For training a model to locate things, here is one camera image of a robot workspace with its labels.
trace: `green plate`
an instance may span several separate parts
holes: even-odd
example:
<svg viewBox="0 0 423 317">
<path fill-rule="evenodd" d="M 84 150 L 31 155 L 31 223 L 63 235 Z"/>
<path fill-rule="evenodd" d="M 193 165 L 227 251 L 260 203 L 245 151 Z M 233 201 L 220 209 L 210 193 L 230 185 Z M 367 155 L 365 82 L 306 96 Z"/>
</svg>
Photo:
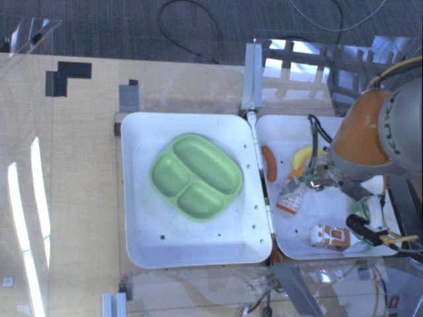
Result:
<svg viewBox="0 0 423 317">
<path fill-rule="evenodd" d="M 153 162 L 149 179 L 163 199 L 196 222 L 214 218 L 243 185 L 238 165 L 196 134 L 172 141 Z"/>
</svg>

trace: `wooden surface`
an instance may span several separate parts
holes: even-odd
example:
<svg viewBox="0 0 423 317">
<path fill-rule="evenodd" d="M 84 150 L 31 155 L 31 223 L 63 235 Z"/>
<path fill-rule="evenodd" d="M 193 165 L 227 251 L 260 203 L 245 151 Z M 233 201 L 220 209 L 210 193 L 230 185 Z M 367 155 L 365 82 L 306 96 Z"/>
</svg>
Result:
<svg viewBox="0 0 423 317">
<path fill-rule="evenodd" d="M 58 61 L 92 63 L 93 76 L 91 79 L 68 79 L 66 98 L 46 98 L 43 95 L 45 71 L 57 70 Z M 32 55 L 2 81 L 0 95 L 4 98 L 13 93 L 15 96 L 3 100 L 2 112 L 7 111 L 4 107 L 6 102 L 10 104 L 12 100 L 13 106 L 19 109 L 20 97 L 25 93 L 35 93 L 36 102 L 32 105 L 41 108 L 36 111 L 29 104 L 25 109 L 28 114 L 33 112 L 44 117 L 44 122 L 38 123 L 34 114 L 29 117 L 28 114 L 12 112 L 8 129 L 19 131 L 22 133 L 19 137 L 23 139 L 13 145 L 4 141 L 0 144 L 8 151 L 20 146 L 26 149 L 35 136 L 41 135 L 42 138 L 44 174 L 48 176 L 46 189 L 51 193 L 50 272 L 45 274 L 44 270 L 40 276 L 48 316 L 100 316 L 101 295 L 118 292 L 121 271 L 125 268 L 121 262 L 126 262 L 127 257 L 126 254 L 121 257 L 124 241 L 119 241 L 118 155 L 113 129 L 115 113 L 119 110 L 119 85 L 128 84 L 129 79 L 139 81 L 142 110 L 183 112 L 192 109 L 207 112 L 214 107 L 216 112 L 235 114 L 241 102 L 243 68 Z M 310 98 L 302 105 L 312 107 L 314 102 Z M 333 114 L 327 107 L 321 113 Z M 14 154 L 17 160 L 22 161 L 22 168 L 29 168 L 26 151 L 17 149 Z M 14 156 L 7 158 L 10 162 Z M 2 170 L 1 189 L 6 194 L 5 184 L 6 175 Z M 32 193 L 30 184 L 24 179 L 22 192 Z M 39 227 L 35 214 L 29 213 L 28 217 L 32 217 L 28 220 L 31 234 Z M 1 271 L 2 274 L 12 273 L 16 283 L 13 290 L 4 295 L 3 288 L 0 294 L 1 315 L 24 316 L 17 312 L 17 307 L 28 306 L 28 291 L 8 207 L 2 207 L 0 222 L 2 249 L 9 244 L 7 255 L 0 255 Z M 9 232 L 3 235 L 4 227 Z M 236 306 L 218 305 L 195 308 L 196 299 L 187 291 L 190 305 L 172 311 L 163 310 L 161 304 L 166 297 L 161 297 L 160 292 L 165 292 L 168 285 L 166 282 L 148 283 L 147 287 L 158 293 L 143 297 L 149 299 L 149 306 L 155 306 L 150 316 L 234 316 L 238 309 Z M 207 289 L 210 283 L 206 280 L 203 286 Z M 360 303 L 364 311 L 369 311 L 367 308 L 370 306 L 369 309 L 373 309 L 375 299 L 372 284 L 368 286 L 364 296 L 361 296 L 362 290 L 357 290 L 356 296 L 351 298 L 356 304 L 366 301 Z M 296 316 L 289 300 L 283 297 L 275 299 L 276 316 Z M 334 299 L 327 297 L 328 307 Z M 130 316 L 139 316 L 140 313 L 137 311 Z M 260 308 L 252 316 L 261 316 L 261 313 Z"/>
</svg>

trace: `clear plastic panel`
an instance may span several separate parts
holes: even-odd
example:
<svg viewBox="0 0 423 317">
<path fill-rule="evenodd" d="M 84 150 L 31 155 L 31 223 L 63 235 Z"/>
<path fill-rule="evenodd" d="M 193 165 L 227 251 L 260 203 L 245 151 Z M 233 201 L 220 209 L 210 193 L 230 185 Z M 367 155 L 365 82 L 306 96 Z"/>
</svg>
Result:
<svg viewBox="0 0 423 317">
<path fill-rule="evenodd" d="M 2 316 L 48 314 L 53 98 L 46 97 L 45 68 L 54 69 L 59 24 L 20 20 L 0 53 Z"/>
<path fill-rule="evenodd" d="M 268 306 L 273 316 L 419 316 L 423 308 L 423 268 L 412 258 L 169 269 L 126 279 L 128 316 L 137 317 L 263 316 Z"/>
<path fill-rule="evenodd" d="M 415 39 L 398 38 L 376 38 L 371 48 L 335 47 L 299 40 L 289 42 L 257 38 L 255 41 L 262 44 L 263 53 L 262 107 L 258 112 L 259 116 L 306 115 L 310 112 L 326 116 L 342 115 L 365 91 L 370 80 L 385 70 L 389 59 L 394 62 L 395 56 L 401 58 L 413 56 L 420 46 Z M 285 60 L 291 63 L 286 68 L 284 60 L 278 53 L 285 49 L 285 46 L 292 47 L 289 60 Z M 340 63 L 331 61 L 333 53 L 339 58 Z M 348 80 L 339 73 L 340 67 L 350 69 L 352 66 L 357 69 L 358 73 L 355 75 L 357 78 Z M 335 83 L 332 81 L 333 71 L 336 71 L 337 76 Z M 262 315 L 262 308 L 266 306 L 267 301 L 265 294 L 269 286 L 273 287 L 274 284 L 274 277 L 269 275 L 269 269 L 264 264 L 146 270 L 131 262 L 126 249 L 122 148 L 119 137 L 119 125 L 122 120 L 128 113 L 138 111 L 238 114 L 244 79 L 243 65 L 126 60 L 119 64 L 120 104 L 115 125 L 120 243 L 119 282 L 120 290 L 127 292 L 129 296 L 130 316 L 162 316 L 167 311 L 175 316 L 242 316 L 245 307 L 251 308 L 260 298 L 262 298 L 260 308 L 250 315 Z M 394 84 L 395 79 L 390 79 L 386 87 L 391 88 Z M 342 98 L 343 92 L 348 98 Z M 387 267 L 395 265 L 406 267 L 407 272 L 410 270 L 409 264 L 413 265 L 414 271 L 415 263 L 404 258 L 392 260 L 373 258 L 372 262 L 369 265 L 366 265 L 365 261 L 363 265 L 360 261 L 348 260 L 301 262 L 298 264 L 298 271 L 324 315 L 341 316 L 343 313 L 345 316 L 364 316 L 371 315 L 373 309 L 376 309 L 376 316 L 388 316 L 387 305 L 384 303 L 384 289 L 381 289 L 383 284 L 378 280 L 381 276 L 377 271 L 386 276 Z M 367 272 L 362 276 L 361 271 L 364 273 L 364 268 Z M 420 275 L 415 273 L 411 275 L 412 278 L 418 276 Z M 358 291 L 348 292 L 352 285 L 360 288 L 361 284 L 365 284 L 367 288 L 364 294 L 361 295 Z M 275 288 L 279 292 L 272 290 L 271 293 L 274 315 L 300 316 L 287 293 L 277 286 Z"/>
<path fill-rule="evenodd" d="M 255 39 L 263 50 L 262 112 L 344 115 L 370 81 L 421 49 L 418 38 L 375 36 L 370 47 L 308 42 L 302 34 Z M 397 77 L 383 88 L 394 88 Z"/>
</svg>

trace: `toy sausage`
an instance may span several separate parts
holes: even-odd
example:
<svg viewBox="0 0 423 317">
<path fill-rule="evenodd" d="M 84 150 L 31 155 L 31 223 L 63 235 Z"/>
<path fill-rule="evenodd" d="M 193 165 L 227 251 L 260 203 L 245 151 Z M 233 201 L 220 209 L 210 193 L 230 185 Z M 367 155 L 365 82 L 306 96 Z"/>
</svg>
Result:
<svg viewBox="0 0 423 317">
<path fill-rule="evenodd" d="M 275 156 L 273 155 L 270 148 L 266 145 L 261 146 L 261 151 L 267 165 L 266 178 L 269 182 L 274 182 L 278 173 L 278 167 L 276 166 Z"/>
</svg>

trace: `black tape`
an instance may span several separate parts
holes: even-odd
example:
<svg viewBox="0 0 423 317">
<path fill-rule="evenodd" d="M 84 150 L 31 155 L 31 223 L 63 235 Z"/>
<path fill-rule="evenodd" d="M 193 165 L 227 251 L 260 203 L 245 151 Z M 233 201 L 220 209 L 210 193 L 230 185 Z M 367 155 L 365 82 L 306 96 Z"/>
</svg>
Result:
<svg viewBox="0 0 423 317">
<path fill-rule="evenodd" d="M 35 34 L 31 39 L 31 44 L 36 45 L 38 42 L 41 41 L 41 39 L 42 39 L 41 33 Z"/>
<path fill-rule="evenodd" d="M 120 127 L 121 127 L 121 124 L 120 123 L 115 123 L 114 124 L 114 136 L 115 137 L 119 137 L 120 136 Z"/>
<path fill-rule="evenodd" d="M 91 79 L 91 63 L 59 61 L 58 71 L 64 77 Z"/>
<path fill-rule="evenodd" d="M 91 79 L 91 66 L 91 63 L 59 61 L 58 71 L 46 72 L 46 96 L 66 97 L 67 79 Z"/>
<path fill-rule="evenodd" d="M 119 111 L 121 113 L 139 112 L 138 85 L 119 86 Z"/>
<path fill-rule="evenodd" d="M 46 72 L 46 96 L 67 96 L 67 79 L 57 71 Z"/>
</svg>

